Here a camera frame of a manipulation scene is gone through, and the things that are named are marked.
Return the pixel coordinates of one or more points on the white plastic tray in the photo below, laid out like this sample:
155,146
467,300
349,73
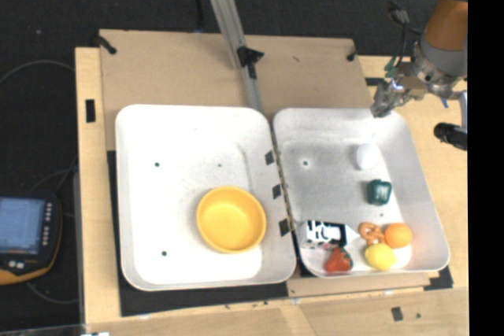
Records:
177,177
330,185

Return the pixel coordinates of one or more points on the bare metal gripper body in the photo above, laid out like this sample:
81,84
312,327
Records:
418,82

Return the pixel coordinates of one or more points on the white round cup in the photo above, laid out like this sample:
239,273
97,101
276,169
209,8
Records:
366,156

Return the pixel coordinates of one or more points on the orange fruit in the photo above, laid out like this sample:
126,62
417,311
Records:
398,235

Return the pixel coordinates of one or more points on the brown pretzel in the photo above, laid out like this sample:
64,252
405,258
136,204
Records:
370,233

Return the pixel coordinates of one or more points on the white carton with black print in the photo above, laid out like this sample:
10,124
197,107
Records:
325,232

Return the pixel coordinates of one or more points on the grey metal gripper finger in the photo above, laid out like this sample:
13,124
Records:
380,103
401,98

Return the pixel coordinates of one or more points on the green bell pepper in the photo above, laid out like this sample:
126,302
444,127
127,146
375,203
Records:
379,193

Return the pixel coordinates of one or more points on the black cylinder on white bracket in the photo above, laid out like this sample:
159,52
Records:
452,134

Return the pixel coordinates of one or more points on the brown cardboard board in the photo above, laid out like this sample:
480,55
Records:
177,71

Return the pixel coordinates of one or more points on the red strawberry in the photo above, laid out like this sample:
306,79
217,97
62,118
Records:
338,261

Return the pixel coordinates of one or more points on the yellow lemon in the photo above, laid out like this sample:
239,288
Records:
380,256

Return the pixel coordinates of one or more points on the thin black and white rod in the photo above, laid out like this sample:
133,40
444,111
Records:
281,179

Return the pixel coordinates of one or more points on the yellow bowl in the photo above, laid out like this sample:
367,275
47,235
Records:
231,220

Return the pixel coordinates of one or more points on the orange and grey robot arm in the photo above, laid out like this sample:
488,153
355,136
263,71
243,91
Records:
447,23

